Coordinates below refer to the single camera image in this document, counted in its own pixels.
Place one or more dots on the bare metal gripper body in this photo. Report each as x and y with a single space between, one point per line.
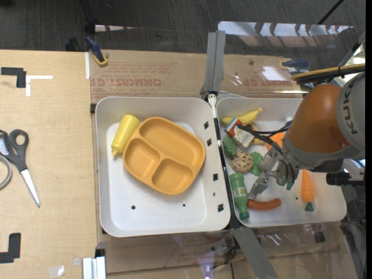
276 164

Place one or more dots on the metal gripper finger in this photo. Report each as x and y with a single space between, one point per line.
259 186

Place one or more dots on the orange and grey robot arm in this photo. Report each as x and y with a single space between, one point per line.
316 126

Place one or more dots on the orange sausage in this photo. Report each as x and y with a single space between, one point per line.
266 204

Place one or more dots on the green bottle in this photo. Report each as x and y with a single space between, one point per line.
239 193

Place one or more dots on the orange round toy food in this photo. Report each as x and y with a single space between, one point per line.
276 139

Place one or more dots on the brown chocolate chip biscuit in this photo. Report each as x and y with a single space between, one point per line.
240 162

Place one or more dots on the orange carrot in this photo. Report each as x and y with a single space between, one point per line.
307 189

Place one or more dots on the white plastic tray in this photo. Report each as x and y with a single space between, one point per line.
162 214
290 216

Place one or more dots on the red and white carton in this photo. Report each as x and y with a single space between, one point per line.
239 134

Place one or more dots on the green grapes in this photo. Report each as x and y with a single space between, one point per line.
229 146

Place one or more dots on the yellow banana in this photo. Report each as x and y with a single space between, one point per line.
247 117

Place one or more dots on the orange divided plate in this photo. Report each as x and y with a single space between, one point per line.
162 155

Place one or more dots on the yellow squeeze bottle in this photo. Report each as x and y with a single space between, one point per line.
125 132

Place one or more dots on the brown cardboard board red print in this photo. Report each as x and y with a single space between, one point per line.
145 77

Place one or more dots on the black cylinder on white bracket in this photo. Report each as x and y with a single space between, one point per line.
338 178

